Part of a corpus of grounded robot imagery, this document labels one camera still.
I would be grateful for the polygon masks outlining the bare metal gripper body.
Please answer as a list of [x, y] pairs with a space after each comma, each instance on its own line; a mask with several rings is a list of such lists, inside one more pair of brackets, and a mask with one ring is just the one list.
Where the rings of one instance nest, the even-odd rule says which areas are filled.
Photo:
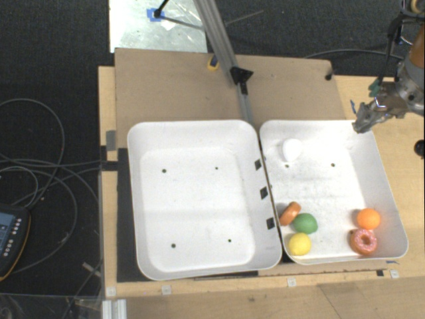
[[383, 82], [374, 103], [387, 118], [404, 118], [407, 113], [424, 116], [424, 91], [411, 81]]

